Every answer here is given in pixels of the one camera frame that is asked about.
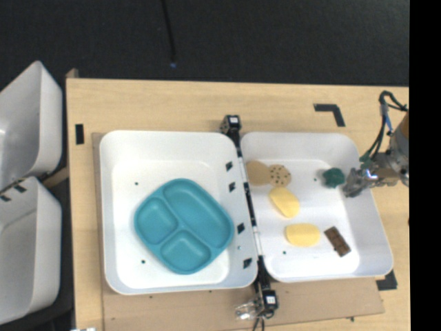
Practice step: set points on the yellow oval toy bread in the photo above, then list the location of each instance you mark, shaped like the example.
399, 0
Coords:
284, 202
302, 235

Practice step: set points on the white plastic tray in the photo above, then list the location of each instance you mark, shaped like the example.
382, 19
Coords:
124, 150
330, 205

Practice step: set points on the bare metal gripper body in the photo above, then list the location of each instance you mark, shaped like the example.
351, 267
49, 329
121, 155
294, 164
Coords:
389, 171

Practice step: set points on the blue divided plate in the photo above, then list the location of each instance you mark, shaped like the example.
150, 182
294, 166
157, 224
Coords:
182, 226

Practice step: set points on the brown chocolate bar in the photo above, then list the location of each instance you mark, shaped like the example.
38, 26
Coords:
337, 241

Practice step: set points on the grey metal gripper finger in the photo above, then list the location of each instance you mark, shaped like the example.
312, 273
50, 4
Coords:
355, 189
357, 175

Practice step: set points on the tan chocolate chip biscuit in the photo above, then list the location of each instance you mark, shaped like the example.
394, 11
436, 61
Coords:
280, 176

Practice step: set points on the green broccoli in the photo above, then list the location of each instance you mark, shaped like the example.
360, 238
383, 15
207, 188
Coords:
332, 177

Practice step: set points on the thin black and white rod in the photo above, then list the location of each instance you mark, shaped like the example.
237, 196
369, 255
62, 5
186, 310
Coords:
251, 202

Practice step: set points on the plain tan round biscuit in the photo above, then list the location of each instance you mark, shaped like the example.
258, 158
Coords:
256, 172

